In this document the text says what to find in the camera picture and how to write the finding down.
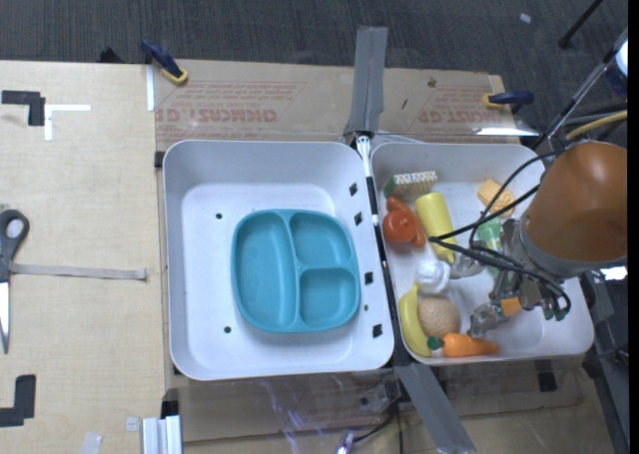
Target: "black bracket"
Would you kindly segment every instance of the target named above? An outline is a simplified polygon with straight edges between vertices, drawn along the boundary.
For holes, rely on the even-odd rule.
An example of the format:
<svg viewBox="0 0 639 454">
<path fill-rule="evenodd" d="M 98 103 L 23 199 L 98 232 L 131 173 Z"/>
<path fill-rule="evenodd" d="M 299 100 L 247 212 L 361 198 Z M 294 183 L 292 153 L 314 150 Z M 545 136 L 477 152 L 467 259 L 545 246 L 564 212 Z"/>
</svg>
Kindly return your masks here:
<svg viewBox="0 0 639 454">
<path fill-rule="evenodd" d="M 33 374 L 16 378 L 13 408 L 0 408 L 0 427 L 24 425 L 25 418 L 33 418 L 36 409 L 36 377 Z"/>
<path fill-rule="evenodd" d="M 29 105 L 29 126 L 44 126 L 44 103 L 39 92 L 2 91 L 3 105 Z"/>
</svg>

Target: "scissor handle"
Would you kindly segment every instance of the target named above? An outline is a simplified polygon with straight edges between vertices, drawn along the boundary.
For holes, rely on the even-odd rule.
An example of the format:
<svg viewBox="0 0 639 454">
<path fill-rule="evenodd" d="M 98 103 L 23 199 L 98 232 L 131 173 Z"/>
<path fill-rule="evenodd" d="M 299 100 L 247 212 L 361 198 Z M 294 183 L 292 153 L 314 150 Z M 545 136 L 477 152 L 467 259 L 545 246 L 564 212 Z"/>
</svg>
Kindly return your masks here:
<svg viewBox="0 0 639 454">
<path fill-rule="evenodd" d="M 9 224 L 14 220 L 22 224 L 22 229 L 15 236 L 9 235 Z M 7 210 L 0 213 L 0 253 L 6 262 L 13 258 L 22 240 L 29 232 L 29 221 L 17 210 Z"/>
</svg>

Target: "yellow cable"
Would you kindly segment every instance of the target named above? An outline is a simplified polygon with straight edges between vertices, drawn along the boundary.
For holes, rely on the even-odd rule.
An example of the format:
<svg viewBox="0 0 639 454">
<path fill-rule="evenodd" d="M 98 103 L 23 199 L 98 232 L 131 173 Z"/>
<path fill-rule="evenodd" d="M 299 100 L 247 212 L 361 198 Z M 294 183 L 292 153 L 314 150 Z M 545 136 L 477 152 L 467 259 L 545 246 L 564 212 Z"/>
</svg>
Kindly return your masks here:
<svg viewBox="0 0 639 454">
<path fill-rule="evenodd" d="M 569 140 L 569 141 L 575 140 L 579 135 L 582 135 L 586 133 L 587 131 L 594 130 L 595 128 L 599 128 L 600 126 L 605 126 L 606 124 L 615 123 L 617 121 L 623 121 L 627 117 L 628 117 L 628 111 L 624 110 L 623 112 L 619 112 L 617 114 L 604 117 L 603 119 L 597 119 L 596 121 L 580 126 L 576 130 L 572 130 L 570 133 L 568 133 L 568 135 L 566 135 L 566 140 Z"/>
</svg>

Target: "gray strap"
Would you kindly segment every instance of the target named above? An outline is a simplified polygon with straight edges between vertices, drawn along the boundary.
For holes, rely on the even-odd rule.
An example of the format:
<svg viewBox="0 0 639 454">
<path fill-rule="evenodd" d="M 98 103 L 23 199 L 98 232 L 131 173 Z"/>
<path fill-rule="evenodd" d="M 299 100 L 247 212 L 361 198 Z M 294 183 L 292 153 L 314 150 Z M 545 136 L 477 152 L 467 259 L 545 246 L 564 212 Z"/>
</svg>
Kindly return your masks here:
<svg viewBox="0 0 639 454">
<path fill-rule="evenodd" d="M 17 264 L 11 262 L 9 269 L 14 273 L 47 274 L 60 276 L 84 276 L 89 278 L 114 278 L 119 280 L 144 280 L 144 269 L 105 269 L 102 267 L 45 266 L 38 264 Z"/>
</svg>

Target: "yellow sponge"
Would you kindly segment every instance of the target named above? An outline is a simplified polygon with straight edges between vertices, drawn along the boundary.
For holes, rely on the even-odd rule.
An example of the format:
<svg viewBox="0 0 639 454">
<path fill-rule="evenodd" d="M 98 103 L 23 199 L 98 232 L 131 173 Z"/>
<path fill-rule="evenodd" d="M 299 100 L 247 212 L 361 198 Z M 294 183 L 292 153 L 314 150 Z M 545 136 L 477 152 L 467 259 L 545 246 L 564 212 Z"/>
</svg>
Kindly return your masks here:
<svg viewBox="0 0 639 454">
<path fill-rule="evenodd" d="M 501 188 L 501 185 L 498 182 L 496 182 L 493 179 L 489 179 L 485 181 L 483 185 L 479 187 L 479 190 L 477 190 L 477 197 L 481 200 L 482 204 L 484 204 L 485 206 L 488 206 L 488 204 L 490 204 L 490 201 L 492 201 L 493 197 L 497 195 L 497 192 L 499 192 L 500 188 Z M 495 203 L 490 208 L 490 212 L 493 214 L 497 213 L 499 210 L 501 210 L 502 208 L 505 208 L 513 201 L 514 201 L 514 197 L 512 196 L 512 193 L 510 192 L 509 189 L 505 189 L 503 192 L 501 192 L 501 195 L 497 198 Z M 510 217 L 513 211 L 514 211 L 514 208 L 511 208 L 508 211 L 502 213 L 500 216 L 502 218 Z"/>
</svg>

